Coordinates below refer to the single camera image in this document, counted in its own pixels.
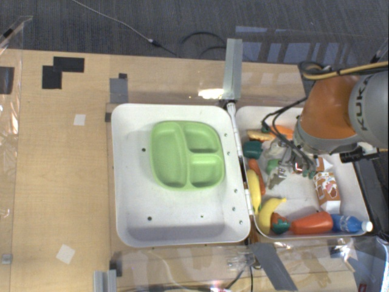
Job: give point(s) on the yellow toy corn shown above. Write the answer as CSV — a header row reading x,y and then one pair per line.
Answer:
x,y
253,190

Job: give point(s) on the thin black and white rod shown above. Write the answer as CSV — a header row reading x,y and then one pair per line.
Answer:
x,y
235,126

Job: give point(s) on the red strawberry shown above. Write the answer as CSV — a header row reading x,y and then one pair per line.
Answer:
x,y
279,224

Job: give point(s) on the orange bottle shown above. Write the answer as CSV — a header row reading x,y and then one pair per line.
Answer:
x,y
313,223

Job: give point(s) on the brown and white carton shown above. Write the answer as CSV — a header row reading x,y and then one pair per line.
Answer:
x,y
328,190

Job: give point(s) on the brown and yellow biscuit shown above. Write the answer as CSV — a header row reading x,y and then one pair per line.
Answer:
x,y
258,135

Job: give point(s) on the blue bottle with white cap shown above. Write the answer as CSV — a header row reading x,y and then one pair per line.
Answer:
x,y
346,223

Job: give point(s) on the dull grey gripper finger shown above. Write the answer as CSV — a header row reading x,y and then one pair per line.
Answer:
x,y
273,182
283,170

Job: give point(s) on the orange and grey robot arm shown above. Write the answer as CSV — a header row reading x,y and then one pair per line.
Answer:
x,y
331,111

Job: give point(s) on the light green toy vegetable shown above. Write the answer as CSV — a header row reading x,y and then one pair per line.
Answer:
x,y
272,164

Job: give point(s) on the pale wood board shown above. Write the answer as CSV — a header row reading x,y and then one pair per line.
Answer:
x,y
170,84

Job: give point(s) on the yellow banana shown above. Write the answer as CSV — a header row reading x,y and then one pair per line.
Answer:
x,y
267,213

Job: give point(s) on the white plastic tray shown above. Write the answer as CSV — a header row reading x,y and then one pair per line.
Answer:
x,y
299,196
170,211

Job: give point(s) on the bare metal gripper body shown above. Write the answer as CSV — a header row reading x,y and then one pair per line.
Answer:
x,y
293,158

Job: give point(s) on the red and white carton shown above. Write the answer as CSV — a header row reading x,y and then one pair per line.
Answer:
x,y
325,164

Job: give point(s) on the orange toy bread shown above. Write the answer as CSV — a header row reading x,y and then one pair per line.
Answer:
x,y
284,130

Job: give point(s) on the green divided plate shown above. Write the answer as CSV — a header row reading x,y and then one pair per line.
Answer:
x,y
168,154

